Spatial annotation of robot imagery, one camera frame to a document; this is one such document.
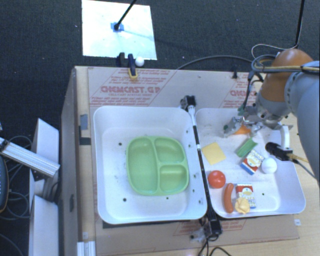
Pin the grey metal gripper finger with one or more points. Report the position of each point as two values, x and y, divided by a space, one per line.
255 128
231 126

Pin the yellow toy chicken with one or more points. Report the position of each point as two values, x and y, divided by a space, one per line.
242 206

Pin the red white blue carton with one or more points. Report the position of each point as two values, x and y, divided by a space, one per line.
252 161
246 191

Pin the orange carrot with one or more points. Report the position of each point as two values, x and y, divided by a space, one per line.
243 130

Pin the yellow cheese slice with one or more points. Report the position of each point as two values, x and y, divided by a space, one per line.
213 153

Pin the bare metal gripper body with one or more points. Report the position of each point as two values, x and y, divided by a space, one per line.
262 119

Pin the green divided plate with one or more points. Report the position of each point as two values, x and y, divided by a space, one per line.
142 165

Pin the orange sausage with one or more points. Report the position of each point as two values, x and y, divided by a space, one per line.
228 197

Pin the black cylinder on white bracket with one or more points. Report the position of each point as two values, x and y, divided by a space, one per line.
276 149

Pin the red tomato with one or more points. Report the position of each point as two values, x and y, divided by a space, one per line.
216 179

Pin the brown cardboard board red print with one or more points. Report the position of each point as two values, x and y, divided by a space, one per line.
140 85

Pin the white plastic tray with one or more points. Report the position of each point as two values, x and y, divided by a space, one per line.
280 195
112 195

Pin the thin black and white rod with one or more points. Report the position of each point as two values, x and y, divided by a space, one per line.
198 147

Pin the small white ball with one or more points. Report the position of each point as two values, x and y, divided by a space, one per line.
139 61

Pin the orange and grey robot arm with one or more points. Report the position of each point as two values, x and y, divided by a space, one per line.
302 95

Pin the green rectangular block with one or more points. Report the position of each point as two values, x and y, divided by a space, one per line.
246 147

